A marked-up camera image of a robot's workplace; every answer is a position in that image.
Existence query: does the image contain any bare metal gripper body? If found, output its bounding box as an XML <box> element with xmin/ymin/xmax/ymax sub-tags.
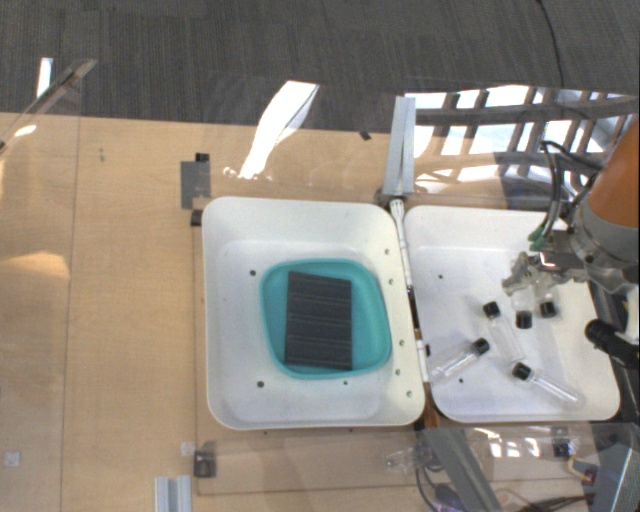
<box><xmin>538</xmin><ymin>233</ymin><xmax>640</xmax><ymax>297</ymax></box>

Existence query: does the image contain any clear bottle with black cap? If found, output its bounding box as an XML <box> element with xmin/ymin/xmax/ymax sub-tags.
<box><xmin>428</xmin><ymin>337</ymin><xmax>492</xmax><ymax>383</ymax></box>
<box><xmin>481</xmin><ymin>300</ymin><xmax>527</xmax><ymax>365</ymax></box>
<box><xmin>536</xmin><ymin>287</ymin><xmax>559</xmax><ymax>319</ymax></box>
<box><xmin>510</xmin><ymin>361</ymin><xmax>585</xmax><ymax>410</ymax></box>
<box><xmin>511</xmin><ymin>285</ymin><xmax>537</xmax><ymax>330</ymax></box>

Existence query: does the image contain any white plastic tray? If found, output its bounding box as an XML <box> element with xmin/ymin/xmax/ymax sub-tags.
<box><xmin>402</xmin><ymin>204</ymin><xmax>622</xmax><ymax>424</ymax></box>
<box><xmin>200</xmin><ymin>195</ymin><xmax>427</xmax><ymax>432</ymax></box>

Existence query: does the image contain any teal plastic bowl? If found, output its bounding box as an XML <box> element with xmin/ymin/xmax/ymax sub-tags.
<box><xmin>258</xmin><ymin>257</ymin><xmax>393</xmax><ymax>381</ymax></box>

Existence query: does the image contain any dark grey ribbed rectangular pad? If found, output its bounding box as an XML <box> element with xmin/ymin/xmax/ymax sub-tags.
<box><xmin>283</xmin><ymin>270</ymin><xmax>355</xmax><ymax>372</ymax></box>

